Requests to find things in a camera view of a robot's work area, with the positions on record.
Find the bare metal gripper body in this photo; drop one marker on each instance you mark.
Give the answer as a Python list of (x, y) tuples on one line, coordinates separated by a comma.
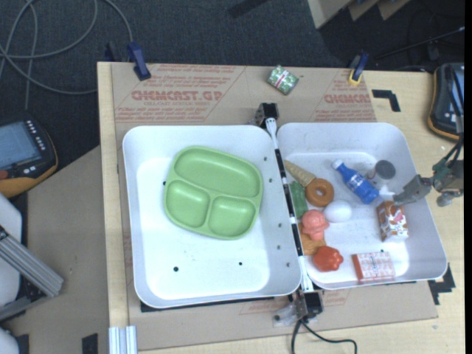
[(453, 179)]

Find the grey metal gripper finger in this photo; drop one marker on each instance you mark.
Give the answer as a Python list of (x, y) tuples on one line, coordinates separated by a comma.
[(412, 190), (448, 197)]

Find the grey round can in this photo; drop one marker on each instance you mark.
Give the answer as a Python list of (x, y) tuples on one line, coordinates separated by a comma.
[(385, 169)]

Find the orange and white carton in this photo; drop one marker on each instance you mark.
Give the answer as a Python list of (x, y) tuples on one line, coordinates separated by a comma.
[(394, 221)]

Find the blue bottle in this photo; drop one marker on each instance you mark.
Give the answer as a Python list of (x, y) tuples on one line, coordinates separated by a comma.
[(359, 184)]

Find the white plastic tray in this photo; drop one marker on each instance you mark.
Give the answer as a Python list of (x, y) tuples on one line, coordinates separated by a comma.
[(206, 271), (365, 234)]

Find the white egg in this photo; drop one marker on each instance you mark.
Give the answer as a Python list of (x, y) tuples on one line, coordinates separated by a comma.
[(337, 211)]

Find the orange and white packet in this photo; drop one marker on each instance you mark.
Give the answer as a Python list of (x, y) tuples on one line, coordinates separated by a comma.
[(374, 267)]

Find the orange doughnut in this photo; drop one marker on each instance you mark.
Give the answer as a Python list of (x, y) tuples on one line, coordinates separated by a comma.
[(312, 197)]

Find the pink toy ice cream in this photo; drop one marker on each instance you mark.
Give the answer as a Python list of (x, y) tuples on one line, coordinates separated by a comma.
[(314, 223)]

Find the red-orange toy pepper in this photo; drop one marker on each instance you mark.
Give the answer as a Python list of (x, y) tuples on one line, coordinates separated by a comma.
[(327, 258)]

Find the green toy vegetable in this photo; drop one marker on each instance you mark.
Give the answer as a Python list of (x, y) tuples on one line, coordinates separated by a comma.
[(298, 199)]

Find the beige ice cream cone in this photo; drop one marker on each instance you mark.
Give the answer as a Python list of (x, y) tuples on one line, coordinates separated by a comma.
[(299, 173)]

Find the thin black and white rod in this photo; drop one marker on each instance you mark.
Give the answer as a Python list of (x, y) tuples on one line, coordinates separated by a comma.
[(280, 168)]

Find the green and white packet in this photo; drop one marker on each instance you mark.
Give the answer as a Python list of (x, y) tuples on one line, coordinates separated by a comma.
[(282, 80)]

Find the green divided plate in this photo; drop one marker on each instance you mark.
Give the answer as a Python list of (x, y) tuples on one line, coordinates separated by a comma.
[(215, 175)]

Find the brown cardboard board red print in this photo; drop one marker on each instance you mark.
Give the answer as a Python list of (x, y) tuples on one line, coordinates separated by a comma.
[(221, 94)]

